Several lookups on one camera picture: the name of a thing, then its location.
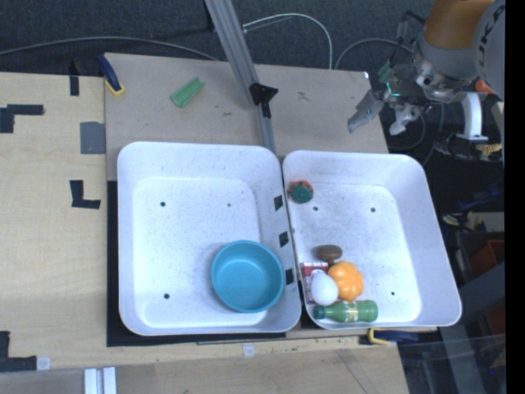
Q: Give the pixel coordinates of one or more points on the green bottle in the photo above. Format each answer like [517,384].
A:
[352,311]

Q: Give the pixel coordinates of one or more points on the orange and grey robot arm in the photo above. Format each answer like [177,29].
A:
[451,27]

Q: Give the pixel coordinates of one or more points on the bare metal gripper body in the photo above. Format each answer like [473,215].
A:
[406,86]

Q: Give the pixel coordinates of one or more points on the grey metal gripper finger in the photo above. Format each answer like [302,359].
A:
[404,117]
[365,111]

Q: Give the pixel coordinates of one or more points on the orange toy with green top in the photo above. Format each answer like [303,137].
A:
[300,192]

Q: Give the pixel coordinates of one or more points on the green grooved plastic piece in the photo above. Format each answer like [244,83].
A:
[187,92]

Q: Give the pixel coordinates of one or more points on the white plastic tray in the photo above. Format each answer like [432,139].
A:
[188,240]
[361,236]

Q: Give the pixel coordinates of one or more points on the teal bowl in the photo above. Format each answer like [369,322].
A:
[246,277]

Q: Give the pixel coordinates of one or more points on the white toy egg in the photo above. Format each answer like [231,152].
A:
[324,289]

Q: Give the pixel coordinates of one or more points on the orange toy pumpkin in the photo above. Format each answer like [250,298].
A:
[348,280]

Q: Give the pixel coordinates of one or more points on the black cylinder on white bracket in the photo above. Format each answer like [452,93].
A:
[472,115]

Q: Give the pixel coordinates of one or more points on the red and white carton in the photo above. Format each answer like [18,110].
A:
[308,270]

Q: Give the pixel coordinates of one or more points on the brown toy mushroom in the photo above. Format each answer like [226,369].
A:
[329,253]

